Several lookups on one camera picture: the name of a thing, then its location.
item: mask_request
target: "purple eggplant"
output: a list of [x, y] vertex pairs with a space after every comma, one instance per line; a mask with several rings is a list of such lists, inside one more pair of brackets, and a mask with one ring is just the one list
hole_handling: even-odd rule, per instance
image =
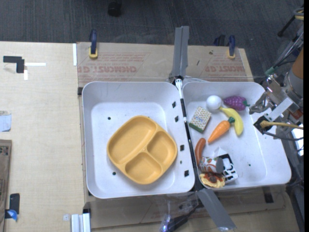
[[250, 106], [247, 104], [246, 98], [241, 96], [230, 96], [223, 100], [224, 105], [229, 106], [237, 111], [245, 110], [246, 106]]

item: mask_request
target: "white ball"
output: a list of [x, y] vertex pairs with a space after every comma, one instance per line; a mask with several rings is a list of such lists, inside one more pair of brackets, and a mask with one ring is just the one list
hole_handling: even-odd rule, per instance
[[217, 95], [210, 95], [206, 100], [206, 107], [209, 111], [214, 112], [222, 106], [222, 99]]

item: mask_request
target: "yellow divided plate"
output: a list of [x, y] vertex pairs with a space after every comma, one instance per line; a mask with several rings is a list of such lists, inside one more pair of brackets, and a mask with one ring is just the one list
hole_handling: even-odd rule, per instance
[[160, 178], [177, 156], [172, 137], [155, 121], [135, 116], [120, 127], [107, 143], [112, 163], [138, 184]]

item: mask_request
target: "white plastic tray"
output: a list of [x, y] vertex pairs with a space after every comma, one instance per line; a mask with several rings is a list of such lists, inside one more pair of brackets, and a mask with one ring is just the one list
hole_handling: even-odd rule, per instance
[[[232, 95], [243, 96], [248, 104], [254, 104], [262, 95], [264, 89], [253, 82], [189, 82], [183, 86], [187, 120], [189, 121], [198, 106], [206, 109], [206, 99], [210, 95], [226, 98]], [[239, 175], [234, 182], [226, 184], [219, 190], [252, 188], [257, 186], [286, 184], [291, 178], [291, 169], [282, 146], [281, 140], [262, 135], [253, 124], [267, 110], [261, 114], [249, 114], [249, 108], [240, 111], [244, 123], [241, 136], [236, 136], [233, 126], [220, 139], [212, 144], [206, 143], [203, 156], [212, 156], [214, 151], [221, 147], [230, 155], [235, 169]], [[228, 117], [223, 112], [212, 113], [211, 118], [203, 133], [190, 128], [193, 147], [198, 140], [209, 138], [212, 130], [222, 120]]]
[[[192, 189], [195, 177], [175, 86], [167, 82], [92, 82], [83, 88], [82, 98], [87, 187], [95, 197], [172, 194]], [[157, 122], [178, 147], [174, 163], [148, 185], [137, 184], [122, 174], [106, 151], [107, 142], [116, 130], [138, 115], [149, 116]]]

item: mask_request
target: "sponge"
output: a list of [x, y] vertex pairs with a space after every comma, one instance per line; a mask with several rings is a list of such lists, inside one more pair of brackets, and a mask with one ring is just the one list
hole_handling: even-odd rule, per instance
[[211, 113], [202, 107], [197, 107], [189, 122], [189, 126], [202, 133], [211, 117]]

